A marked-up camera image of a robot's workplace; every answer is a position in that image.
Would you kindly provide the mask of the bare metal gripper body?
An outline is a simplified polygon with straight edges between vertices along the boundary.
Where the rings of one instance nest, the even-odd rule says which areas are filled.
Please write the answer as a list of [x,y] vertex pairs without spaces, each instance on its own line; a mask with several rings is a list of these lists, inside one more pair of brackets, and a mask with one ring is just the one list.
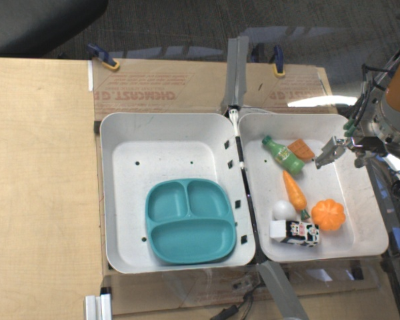
[[362,118],[360,114],[347,113],[345,136],[351,140],[351,149],[400,159],[400,112],[364,112]]

